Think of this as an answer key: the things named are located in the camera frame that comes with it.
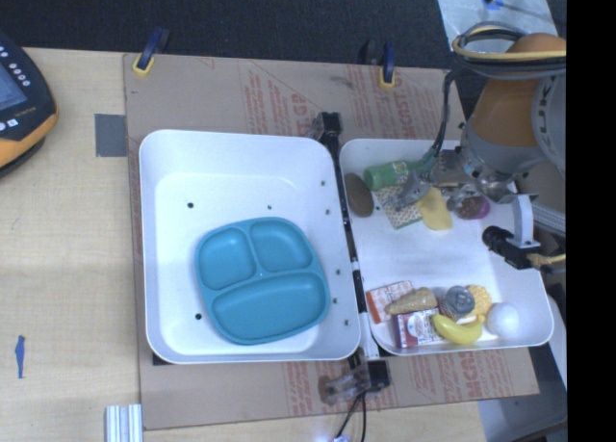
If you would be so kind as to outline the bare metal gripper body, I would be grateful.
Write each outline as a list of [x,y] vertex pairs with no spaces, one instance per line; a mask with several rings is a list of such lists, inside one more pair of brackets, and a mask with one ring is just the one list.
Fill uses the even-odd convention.
[[498,171],[466,147],[442,149],[430,173],[435,186],[480,193],[495,203],[509,203],[518,195],[513,180],[513,174]]

